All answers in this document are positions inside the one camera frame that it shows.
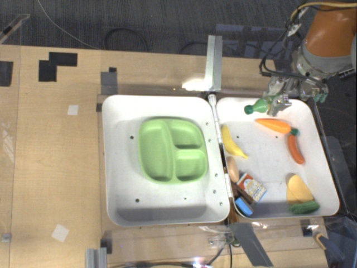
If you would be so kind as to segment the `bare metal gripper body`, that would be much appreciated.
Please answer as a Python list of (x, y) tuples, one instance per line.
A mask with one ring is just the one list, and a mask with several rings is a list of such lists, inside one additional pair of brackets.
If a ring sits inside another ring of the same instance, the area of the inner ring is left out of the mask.
[(289, 98), (299, 98), (303, 101), (324, 101), (329, 94), (326, 84), (329, 75), (309, 64), (296, 62), (292, 64), (290, 72), (271, 69), (267, 72), (271, 75), (268, 92), (287, 94)]

